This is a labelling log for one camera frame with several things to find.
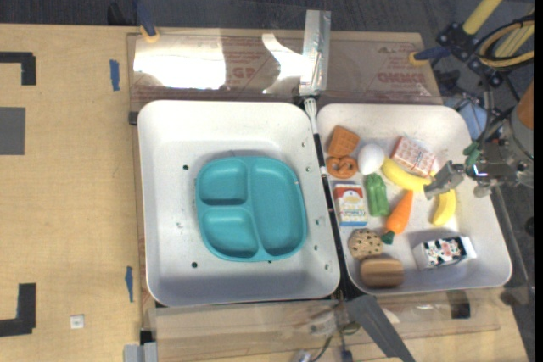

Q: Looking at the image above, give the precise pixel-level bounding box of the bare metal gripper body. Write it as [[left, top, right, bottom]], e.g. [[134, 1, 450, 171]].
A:
[[466, 138, 522, 188]]

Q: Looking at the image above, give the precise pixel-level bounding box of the pink checked carton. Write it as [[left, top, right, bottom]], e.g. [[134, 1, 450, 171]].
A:
[[389, 136, 438, 179]]

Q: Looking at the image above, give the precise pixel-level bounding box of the yellow banana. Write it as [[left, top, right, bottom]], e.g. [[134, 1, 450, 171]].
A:
[[380, 156, 457, 227]]

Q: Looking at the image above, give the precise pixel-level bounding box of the orange carrot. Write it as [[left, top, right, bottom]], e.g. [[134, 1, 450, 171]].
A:
[[380, 189, 415, 246]]

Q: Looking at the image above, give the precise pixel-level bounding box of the white plastic tray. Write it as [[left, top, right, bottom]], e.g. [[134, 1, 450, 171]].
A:
[[316, 103, 513, 296], [136, 99, 342, 308]]

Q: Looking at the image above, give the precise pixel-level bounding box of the green asparagus bundle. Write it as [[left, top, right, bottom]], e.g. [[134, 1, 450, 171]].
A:
[[365, 172, 392, 219]]

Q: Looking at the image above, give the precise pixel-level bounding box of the white cow print carton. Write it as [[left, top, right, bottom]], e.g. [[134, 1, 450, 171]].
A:
[[411, 235, 478, 271]]

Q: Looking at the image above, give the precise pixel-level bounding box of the white egg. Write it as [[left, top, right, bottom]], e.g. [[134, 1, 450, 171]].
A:
[[357, 142, 386, 176]]

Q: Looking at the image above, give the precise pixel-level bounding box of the red and white carton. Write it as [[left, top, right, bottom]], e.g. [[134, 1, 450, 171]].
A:
[[332, 182, 370, 228]]

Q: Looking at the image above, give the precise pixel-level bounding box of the brown biscuit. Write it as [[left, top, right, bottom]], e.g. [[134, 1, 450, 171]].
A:
[[347, 228, 384, 260]]

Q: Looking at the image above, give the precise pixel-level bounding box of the orange waffle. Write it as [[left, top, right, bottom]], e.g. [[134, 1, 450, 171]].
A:
[[327, 125, 361, 159]]

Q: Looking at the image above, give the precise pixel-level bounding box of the brown pretzel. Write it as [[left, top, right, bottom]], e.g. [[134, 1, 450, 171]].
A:
[[325, 155, 360, 180]]

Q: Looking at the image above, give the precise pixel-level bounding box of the brown bread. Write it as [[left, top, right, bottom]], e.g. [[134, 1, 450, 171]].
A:
[[359, 257, 406, 290]]

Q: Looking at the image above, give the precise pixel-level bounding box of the brown cardboard board red print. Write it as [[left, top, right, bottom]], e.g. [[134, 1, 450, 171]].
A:
[[126, 27, 502, 337]]

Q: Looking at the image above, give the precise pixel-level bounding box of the blue divided plate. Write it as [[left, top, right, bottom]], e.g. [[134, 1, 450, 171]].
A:
[[194, 155, 309, 264]]

